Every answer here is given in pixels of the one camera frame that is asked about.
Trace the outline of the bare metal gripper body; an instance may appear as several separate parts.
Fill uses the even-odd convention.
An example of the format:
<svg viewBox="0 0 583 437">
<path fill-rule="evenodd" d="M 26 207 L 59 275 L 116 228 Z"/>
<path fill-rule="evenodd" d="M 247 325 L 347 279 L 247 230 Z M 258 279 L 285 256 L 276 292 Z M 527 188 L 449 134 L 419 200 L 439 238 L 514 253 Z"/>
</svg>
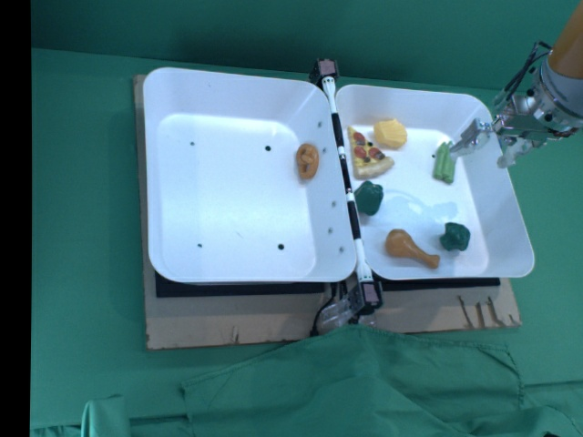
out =
<svg viewBox="0 0 583 437">
<path fill-rule="evenodd" d="M 500 137 L 536 142 L 569 137 L 582 128 L 582 81 L 537 77 L 525 94 L 499 93 L 494 112 Z"/>
</svg>

